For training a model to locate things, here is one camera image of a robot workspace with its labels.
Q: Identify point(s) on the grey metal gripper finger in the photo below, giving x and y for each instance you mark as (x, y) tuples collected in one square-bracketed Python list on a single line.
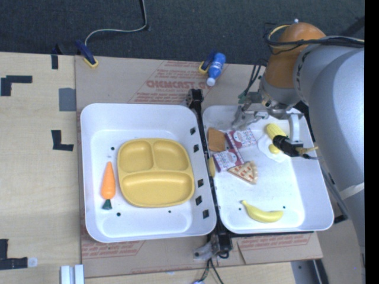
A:
[(238, 119), (251, 120)]

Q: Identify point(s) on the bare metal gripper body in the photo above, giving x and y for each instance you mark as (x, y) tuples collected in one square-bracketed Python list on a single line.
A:
[(257, 103)]

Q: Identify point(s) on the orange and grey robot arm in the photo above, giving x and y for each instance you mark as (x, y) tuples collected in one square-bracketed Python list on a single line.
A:
[(334, 99)]

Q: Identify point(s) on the white and purple carton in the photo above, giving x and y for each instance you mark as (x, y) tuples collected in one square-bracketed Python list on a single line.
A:
[(228, 160), (241, 138)]

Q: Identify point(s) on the yellow corn cob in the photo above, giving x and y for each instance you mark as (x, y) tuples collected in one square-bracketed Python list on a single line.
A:
[(274, 130)]

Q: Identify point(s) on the brown bread slice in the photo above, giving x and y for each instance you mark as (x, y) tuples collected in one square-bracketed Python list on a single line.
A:
[(216, 140)]

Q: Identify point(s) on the white fried egg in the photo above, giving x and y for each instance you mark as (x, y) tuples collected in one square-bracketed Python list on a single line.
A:
[(268, 151)]

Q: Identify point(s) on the thin black rod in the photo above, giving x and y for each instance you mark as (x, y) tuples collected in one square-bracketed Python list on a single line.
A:
[(207, 155)]

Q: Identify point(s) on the pizza slice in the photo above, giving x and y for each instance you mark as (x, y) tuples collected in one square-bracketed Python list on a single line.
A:
[(245, 172)]

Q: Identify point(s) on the yellow oval piece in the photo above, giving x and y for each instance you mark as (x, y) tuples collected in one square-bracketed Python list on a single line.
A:
[(212, 167)]

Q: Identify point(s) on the blue plastic bottle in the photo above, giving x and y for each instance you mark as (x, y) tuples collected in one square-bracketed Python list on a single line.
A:
[(216, 65)]

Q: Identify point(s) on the white plastic tray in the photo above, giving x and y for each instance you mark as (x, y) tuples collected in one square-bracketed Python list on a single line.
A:
[(100, 120), (278, 188)]

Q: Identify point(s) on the yellow banana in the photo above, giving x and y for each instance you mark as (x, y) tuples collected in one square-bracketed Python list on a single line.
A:
[(263, 215)]

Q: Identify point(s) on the yellow divided plate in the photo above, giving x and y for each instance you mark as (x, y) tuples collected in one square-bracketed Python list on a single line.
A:
[(155, 173)]

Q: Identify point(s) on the brown cardboard board red print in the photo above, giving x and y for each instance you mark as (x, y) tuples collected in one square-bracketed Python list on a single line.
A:
[(118, 81)]

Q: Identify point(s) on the orange carrot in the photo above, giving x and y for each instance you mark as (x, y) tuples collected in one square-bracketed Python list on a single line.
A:
[(108, 180)]

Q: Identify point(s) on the black cylinder on white bracket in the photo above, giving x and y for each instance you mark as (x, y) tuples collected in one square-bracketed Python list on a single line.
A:
[(286, 145)]

